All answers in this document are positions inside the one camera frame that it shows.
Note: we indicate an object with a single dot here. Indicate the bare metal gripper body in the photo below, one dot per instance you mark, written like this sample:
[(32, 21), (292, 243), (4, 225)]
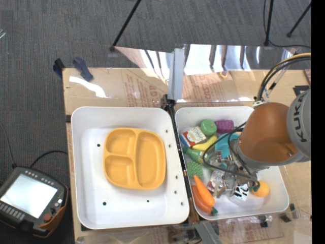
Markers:
[(234, 170)]

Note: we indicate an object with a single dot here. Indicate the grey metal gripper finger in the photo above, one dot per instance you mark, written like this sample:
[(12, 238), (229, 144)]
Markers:
[(220, 190), (231, 187)]

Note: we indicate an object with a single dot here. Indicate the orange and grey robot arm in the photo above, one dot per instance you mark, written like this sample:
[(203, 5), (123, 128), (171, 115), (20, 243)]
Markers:
[(269, 133)]

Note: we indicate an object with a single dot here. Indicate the black and white carton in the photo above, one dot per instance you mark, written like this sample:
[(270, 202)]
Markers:
[(240, 194)]

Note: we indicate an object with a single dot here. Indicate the white packet with pink print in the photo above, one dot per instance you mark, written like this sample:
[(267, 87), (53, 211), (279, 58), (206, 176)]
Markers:
[(215, 178)]

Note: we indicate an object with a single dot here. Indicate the orange carrot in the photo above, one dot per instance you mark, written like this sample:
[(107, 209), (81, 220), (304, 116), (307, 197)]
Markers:
[(205, 192)]

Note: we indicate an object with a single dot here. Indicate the red-orange sausage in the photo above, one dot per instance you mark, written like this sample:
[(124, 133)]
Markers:
[(199, 202)]

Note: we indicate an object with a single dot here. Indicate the teal blue bowl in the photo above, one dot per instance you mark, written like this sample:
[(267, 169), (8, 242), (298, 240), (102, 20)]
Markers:
[(223, 144)]

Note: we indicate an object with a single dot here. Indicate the yellow lemon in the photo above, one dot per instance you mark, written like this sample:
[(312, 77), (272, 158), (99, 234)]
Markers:
[(262, 189)]

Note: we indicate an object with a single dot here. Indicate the white plastic tray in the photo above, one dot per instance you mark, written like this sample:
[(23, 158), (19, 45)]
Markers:
[(264, 205), (96, 187)]

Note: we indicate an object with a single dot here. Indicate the yellow banana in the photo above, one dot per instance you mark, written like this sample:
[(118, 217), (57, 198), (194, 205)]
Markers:
[(205, 145)]

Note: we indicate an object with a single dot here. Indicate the green bottle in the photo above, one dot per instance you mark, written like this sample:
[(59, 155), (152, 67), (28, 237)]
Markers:
[(194, 154)]

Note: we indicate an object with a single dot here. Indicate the purple grapes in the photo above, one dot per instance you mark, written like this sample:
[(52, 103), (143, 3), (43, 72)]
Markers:
[(224, 126)]

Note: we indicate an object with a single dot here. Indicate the green can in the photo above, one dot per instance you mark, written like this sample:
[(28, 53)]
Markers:
[(208, 127)]

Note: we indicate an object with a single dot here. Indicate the white carton with yellow print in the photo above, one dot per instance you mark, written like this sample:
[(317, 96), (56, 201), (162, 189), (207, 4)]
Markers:
[(193, 136)]

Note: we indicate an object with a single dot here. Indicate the yellow divided plate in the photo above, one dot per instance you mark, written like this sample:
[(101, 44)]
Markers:
[(149, 159)]

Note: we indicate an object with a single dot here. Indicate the brown cardboard board red print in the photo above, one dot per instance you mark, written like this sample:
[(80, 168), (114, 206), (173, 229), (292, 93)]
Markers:
[(106, 85)]

